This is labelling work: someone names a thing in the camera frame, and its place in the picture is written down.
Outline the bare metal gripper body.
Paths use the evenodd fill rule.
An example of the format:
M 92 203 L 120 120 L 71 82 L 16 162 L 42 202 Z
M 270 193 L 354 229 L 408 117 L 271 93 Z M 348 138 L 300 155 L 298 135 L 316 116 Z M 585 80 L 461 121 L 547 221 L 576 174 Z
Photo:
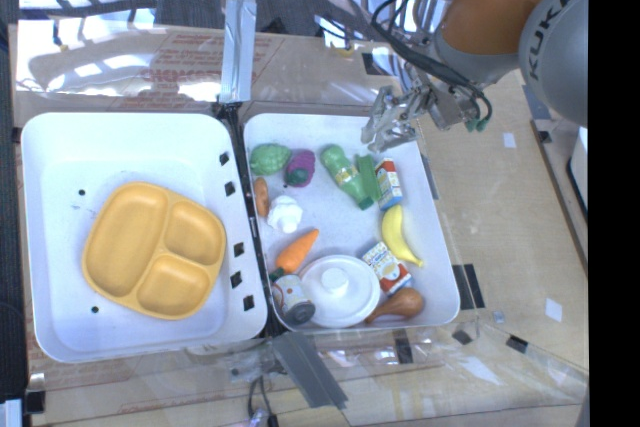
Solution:
M 469 88 L 441 81 L 416 83 L 398 102 L 402 120 L 428 114 L 440 130 L 462 123 L 472 132 L 480 126 L 481 106 Z

